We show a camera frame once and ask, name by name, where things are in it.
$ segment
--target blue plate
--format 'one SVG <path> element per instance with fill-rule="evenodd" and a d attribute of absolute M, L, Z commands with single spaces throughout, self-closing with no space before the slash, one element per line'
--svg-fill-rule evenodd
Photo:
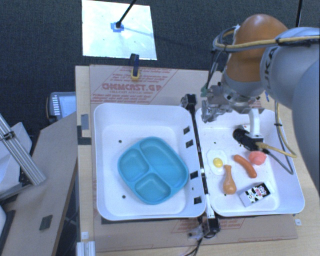
<path fill-rule="evenodd" d="M 161 138 L 148 137 L 128 148 L 118 160 L 118 172 L 143 202 L 160 204 L 188 181 L 180 156 Z"/>

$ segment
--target dark floor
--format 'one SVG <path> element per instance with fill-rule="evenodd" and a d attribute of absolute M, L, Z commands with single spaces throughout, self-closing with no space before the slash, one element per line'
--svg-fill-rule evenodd
<path fill-rule="evenodd" d="M 105 1 L 130 3 L 130 0 Z M 207 70 L 214 37 L 257 13 L 288 28 L 296 24 L 299 0 L 138 0 L 149 5 L 157 61 L 141 66 Z M 320 1 L 304 0 L 300 26 L 320 26 Z M 35 135 L 48 125 L 46 99 L 75 90 L 75 66 L 127 65 L 127 59 L 82 56 L 81 0 L 0 2 L 0 113 L 13 126 L 23 122 Z M 74 255 L 75 197 L 72 197 L 57 255 Z"/>

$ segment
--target egg yolk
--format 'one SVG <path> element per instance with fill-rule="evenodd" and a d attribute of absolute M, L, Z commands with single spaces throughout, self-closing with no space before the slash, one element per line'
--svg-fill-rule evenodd
<path fill-rule="evenodd" d="M 215 159 L 213 159 L 213 164 L 215 167 L 220 168 L 224 165 L 224 163 L 222 162 L 222 160 L 218 157 L 216 157 Z"/>

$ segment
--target fried egg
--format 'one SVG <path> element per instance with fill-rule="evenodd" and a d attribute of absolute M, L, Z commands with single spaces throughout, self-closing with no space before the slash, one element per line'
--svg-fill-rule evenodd
<path fill-rule="evenodd" d="M 228 157 L 222 149 L 210 149 L 206 153 L 207 164 L 216 175 L 224 175 L 224 165 L 227 165 Z"/>

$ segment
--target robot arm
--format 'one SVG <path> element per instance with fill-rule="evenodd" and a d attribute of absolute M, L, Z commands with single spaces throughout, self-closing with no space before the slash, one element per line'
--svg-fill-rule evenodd
<path fill-rule="evenodd" d="M 233 43 L 227 44 L 224 38 L 231 34 Z M 204 122 L 232 110 L 248 114 L 263 91 L 292 109 L 298 146 L 318 192 L 319 34 L 319 28 L 287 29 L 264 14 L 225 30 L 213 41 L 216 54 L 229 53 L 221 84 L 207 83 L 202 102 Z"/>

